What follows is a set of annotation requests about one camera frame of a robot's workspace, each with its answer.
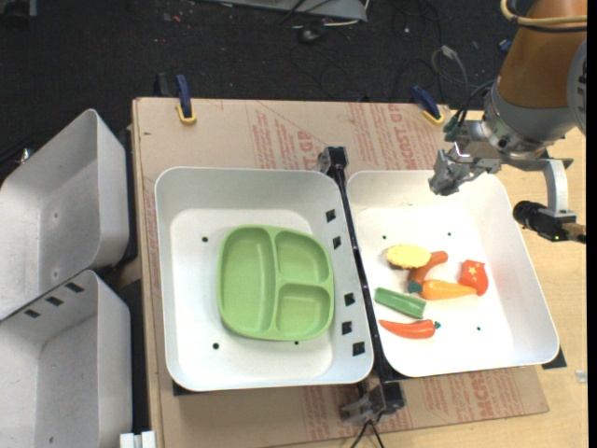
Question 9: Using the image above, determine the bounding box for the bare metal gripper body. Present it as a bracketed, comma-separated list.
[448, 119, 554, 175]

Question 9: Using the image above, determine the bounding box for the yellow biscuit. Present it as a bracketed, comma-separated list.
[385, 244, 433, 271]

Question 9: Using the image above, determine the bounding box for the orange sausage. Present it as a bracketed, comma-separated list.
[408, 250, 450, 287]

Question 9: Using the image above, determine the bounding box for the thin black rod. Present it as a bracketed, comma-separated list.
[331, 165, 389, 387]

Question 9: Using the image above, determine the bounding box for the orange carrot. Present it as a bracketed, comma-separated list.
[407, 278, 479, 301]

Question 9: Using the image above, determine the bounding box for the green celery stick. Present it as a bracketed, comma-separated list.
[373, 287, 427, 320]

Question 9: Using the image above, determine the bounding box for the white plastic tray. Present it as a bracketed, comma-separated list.
[154, 165, 375, 393]
[0, 269, 134, 448]
[0, 107, 131, 321]
[347, 169, 561, 379]

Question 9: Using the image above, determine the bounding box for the red chili pepper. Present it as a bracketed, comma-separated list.
[378, 318, 442, 341]

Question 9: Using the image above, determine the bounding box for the brown cardboard board red print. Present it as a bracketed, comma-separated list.
[132, 96, 550, 448]

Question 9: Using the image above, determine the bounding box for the green divided plate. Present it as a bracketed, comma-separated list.
[216, 224, 336, 343]

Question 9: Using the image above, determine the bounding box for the black cylinder on white bracket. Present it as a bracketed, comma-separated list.
[512, 156, 587, 245]

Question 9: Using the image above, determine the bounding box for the black block with thin wires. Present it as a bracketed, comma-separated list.
[317, 146, 349, 176]
[339, 380, 406, 423]

